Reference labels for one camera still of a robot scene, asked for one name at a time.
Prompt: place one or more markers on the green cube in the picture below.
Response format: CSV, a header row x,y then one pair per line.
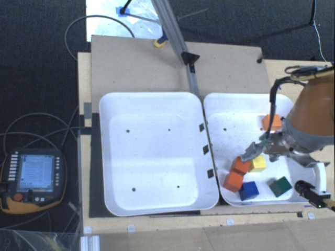
x,y
280,187

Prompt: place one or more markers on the brown cardboard board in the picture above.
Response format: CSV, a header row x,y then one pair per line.
x,y
146,67

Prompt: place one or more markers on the yellow cube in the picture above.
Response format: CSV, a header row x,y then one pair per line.
x,y
258,164

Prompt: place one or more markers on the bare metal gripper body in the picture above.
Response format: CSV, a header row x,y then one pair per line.
x,y
278,144

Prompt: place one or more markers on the white plastic tray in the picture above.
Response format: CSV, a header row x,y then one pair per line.
x,y
233,137
154,155

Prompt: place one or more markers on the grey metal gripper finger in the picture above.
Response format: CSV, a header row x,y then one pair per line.
x,y
250,152
273,158

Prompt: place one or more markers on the orange cube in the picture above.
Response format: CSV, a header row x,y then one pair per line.
x,y
233,182
240,165
272,123

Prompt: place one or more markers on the blue cube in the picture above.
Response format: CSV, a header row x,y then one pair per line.
x,y
248,191

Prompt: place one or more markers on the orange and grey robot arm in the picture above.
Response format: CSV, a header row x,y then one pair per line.
x,y
311,106

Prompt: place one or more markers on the black cylinder on white bracket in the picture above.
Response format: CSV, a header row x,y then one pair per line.
x,y
320,178

